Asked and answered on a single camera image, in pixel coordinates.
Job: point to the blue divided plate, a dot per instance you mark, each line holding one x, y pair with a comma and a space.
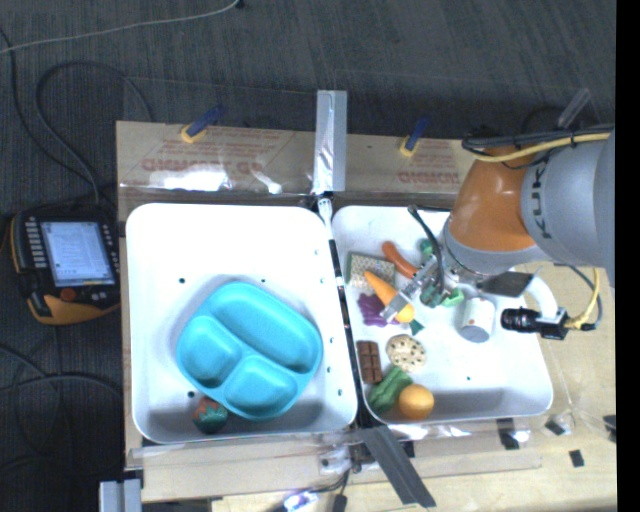
250, 350

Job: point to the white plastic tray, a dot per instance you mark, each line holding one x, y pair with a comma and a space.
480, 370
165, 250

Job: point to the small white can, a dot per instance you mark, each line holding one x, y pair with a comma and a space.
477, 317

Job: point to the brown chocolate bar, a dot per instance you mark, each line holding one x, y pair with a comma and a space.
369, 361

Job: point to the orange toy carrot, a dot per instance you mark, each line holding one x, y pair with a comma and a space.
382, 287

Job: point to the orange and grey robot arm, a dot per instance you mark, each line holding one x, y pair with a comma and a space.
560, 205

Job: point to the purple toy grapes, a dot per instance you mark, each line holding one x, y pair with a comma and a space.
370, 307

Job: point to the green patterned square packet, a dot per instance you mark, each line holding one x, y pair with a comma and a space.
365, 267

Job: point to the green and orange toy fruit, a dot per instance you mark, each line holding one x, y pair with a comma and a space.
210, 416

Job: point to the orange toy sausage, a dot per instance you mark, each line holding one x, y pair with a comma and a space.
397, 259

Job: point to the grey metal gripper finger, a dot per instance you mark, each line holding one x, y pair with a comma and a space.
395, 305

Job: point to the brown cardboard board, red print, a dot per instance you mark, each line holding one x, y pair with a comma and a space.
220, 160

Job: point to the chocolate chip biscuit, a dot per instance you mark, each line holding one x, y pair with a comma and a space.
406, 353

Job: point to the black cylinder on white bracket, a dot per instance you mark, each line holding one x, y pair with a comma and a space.
522, 320

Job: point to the green toy vegetable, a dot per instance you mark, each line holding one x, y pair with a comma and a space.
387, 391

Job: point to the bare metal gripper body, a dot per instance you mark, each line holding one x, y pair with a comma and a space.
429, 280

